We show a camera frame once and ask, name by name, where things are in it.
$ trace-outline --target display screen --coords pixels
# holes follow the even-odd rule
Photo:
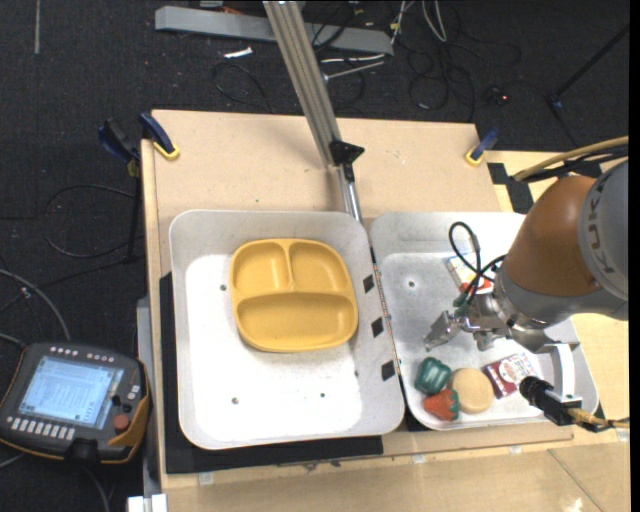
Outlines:
[[[102,429],[124,370],[43,356],[20,412]]]

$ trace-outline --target yellow tray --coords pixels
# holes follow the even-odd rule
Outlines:
[[[335,347],[358,327],[349,271],[324,243],[296,238],[249,242],[235,251],[230,277],[240,336],[260,350]]]

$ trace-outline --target table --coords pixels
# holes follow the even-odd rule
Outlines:
[[[141,143],[148,299],[160,490],[169,510],[583,510],[630,507],[629,443],[551,423],[383,436],[384,455],[200,474],[164,470],[159,280],[170,271],[168,229],[190,209],[342,211],[337,178],[322,165],[304,117],[156,110],[180,148],[167,161]],[[473,168],[475,126],[339,119],[363,146],[354,164],[365,227],[387,211],[509,210],[487,162],[513,174],[548,153],[493,152]],[[538,196],[548,183],[533,188]],[[608,417],[629,415],[628,324],[578,315]]]

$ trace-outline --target blue clamp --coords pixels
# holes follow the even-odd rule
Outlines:
[[[151,135],[151,138],[153,139],[153,147],[155,147],[163,157],[167,160],[175,160],[178,158],[178,155],[180,154],[178,146],[171,142],[167,132],[164,131],[164,128],[160,126],[158,121],[151,117],[151,114],[143,112],[138,117],[138,121],[140,121],[145,132]]]
[[[468,164],[477,167],[480,162],[484,160],[485,151],[490,150],[493,146],[496,145],[496,142],[498,142],[499,131],[500,130],[498,128],[492,128],[491,130],[489,130],[484,138],[480,141],[480,144],[478,144],[475,148],[471,148],[467,152],[467,154],[464,156],[465,161]]]

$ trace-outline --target metal pole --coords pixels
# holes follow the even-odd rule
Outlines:
[[[328,168],[337,169],[345,210],[362,222],[355,182],[347,179],[344,165],[336,165],[329,149],[331,142],[342,138],[300,9],[296,2],[263,4],[322,160]]]

